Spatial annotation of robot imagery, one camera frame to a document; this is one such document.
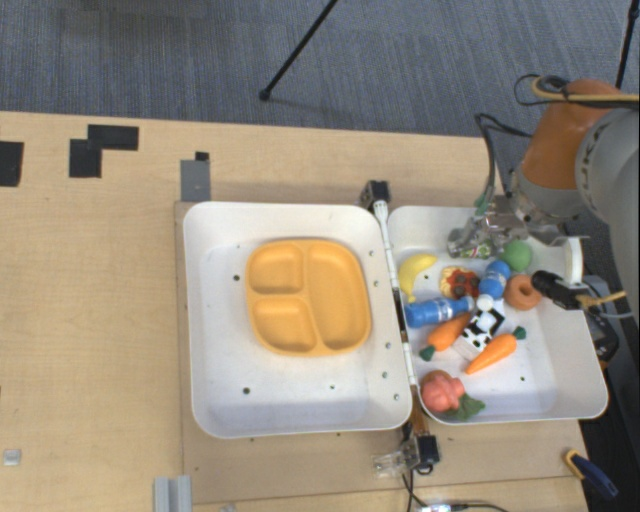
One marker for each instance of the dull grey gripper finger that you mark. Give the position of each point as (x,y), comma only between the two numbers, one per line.
(462,240)
(495,246)

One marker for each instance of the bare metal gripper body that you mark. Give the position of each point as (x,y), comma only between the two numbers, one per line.
(512,220)

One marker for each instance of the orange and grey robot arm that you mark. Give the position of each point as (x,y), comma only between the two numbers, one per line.
(565,145)

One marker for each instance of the green and white packet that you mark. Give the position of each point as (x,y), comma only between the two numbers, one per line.
(475,250)

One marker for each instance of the green ball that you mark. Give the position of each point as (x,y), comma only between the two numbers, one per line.
(517,256)

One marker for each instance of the blue and white bottle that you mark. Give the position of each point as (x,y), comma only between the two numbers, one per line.
(495,280)
(430,312)

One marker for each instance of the pizza slice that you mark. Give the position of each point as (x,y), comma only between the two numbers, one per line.
(457,282)

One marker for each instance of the brown doughnut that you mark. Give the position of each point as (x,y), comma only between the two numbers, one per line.
(515,295)

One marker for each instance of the yellow banana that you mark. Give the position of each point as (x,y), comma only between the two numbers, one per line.
(415,270)

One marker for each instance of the black and white carton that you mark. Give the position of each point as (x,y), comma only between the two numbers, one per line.
(480,330)

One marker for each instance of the orange carrot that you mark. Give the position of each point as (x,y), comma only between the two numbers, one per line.
(492,354)
(447,334)

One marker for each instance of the white plastic tray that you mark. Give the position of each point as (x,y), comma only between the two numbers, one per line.
(560,365)
(225,350)

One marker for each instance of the orange divided plate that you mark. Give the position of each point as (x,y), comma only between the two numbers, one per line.
(325,285)

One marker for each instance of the pink vegetable with green leaves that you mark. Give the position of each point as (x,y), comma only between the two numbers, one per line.
(442,395)

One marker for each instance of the black cylinder on white bracket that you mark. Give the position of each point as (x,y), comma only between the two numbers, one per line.
(555,287)

